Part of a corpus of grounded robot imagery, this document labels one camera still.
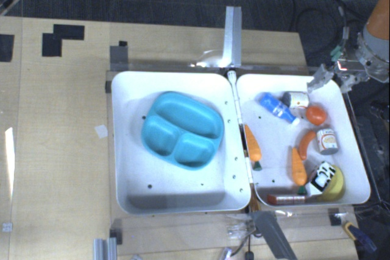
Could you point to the orange toy tomato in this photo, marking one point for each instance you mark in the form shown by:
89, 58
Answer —
316, 115

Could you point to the white plastic tray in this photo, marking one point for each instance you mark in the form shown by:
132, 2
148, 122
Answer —
274, 170
170, 188

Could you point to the blue plastic bottle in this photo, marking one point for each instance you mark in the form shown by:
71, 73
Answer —
275, 106

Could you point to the pale wood board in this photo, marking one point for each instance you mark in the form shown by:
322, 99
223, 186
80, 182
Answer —
189, 45

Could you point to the brown rectangular packet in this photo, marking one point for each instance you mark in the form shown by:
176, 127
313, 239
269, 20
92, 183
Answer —
286, 199

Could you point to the white can with yellow print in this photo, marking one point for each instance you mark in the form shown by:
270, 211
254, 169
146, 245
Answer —
327, 141

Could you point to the black and white carton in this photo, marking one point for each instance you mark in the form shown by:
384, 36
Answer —
321, 178

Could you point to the orange toy sausage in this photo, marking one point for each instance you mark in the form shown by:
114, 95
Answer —
306, 143

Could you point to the orange toy carrot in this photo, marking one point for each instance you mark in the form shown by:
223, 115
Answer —
253, 143
298, 169

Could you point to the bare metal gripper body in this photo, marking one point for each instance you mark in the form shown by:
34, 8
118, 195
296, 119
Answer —
370, 65

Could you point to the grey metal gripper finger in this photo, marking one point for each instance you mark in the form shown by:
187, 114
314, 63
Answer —
350, 79
320, 77

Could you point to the blue divided plate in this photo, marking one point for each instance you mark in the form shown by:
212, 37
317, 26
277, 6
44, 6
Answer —
182, 128

